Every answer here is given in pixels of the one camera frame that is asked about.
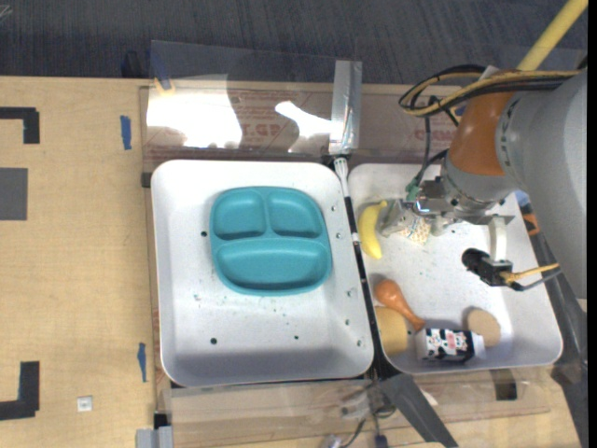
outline black tape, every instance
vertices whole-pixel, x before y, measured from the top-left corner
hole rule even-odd
[[[22,142],[25,145],[38,145],[39,112],[31,107],[0,107],[0,119],[22,119]]]
[[[31,418],[39,410],[39,362],[21,362],[19,397],[0,401],[0,420]]]

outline orange toy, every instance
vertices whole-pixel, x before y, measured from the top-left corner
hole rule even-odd
[[[400,286],[390,279],[382,280],[375,286],[375,298],[386,307],[396,310],[407,318],[415,331],[425,326],[425,321],[410,309]]]

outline teal plate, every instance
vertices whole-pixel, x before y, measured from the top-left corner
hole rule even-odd
[[[210,214],[212,257],[220,280],[258,296],[314,290],[329,277],[326,223],[296,189],[252,187],[220,194]]]

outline yellow banana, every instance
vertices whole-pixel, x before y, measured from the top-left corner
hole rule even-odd
[[[380,211],[386,205],[388,205],[387,201],[381,201],[378,204],[366,207],[356,223],[363,252],[374,259],[382,258],[382,247],[377,240],[375,226],[377,225],[377,218],[380,215]]]

